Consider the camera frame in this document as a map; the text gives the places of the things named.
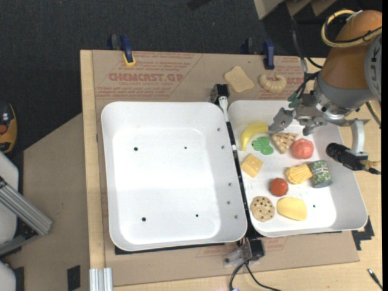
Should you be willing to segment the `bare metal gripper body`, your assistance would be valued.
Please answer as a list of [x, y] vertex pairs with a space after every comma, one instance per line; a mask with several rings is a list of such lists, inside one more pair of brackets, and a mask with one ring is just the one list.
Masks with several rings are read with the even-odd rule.
[[348, 109], [341, 108], [324, 95], [303, 94], [300, 102], [295, 106], [294, 118], [301, 125], [347, 125]]

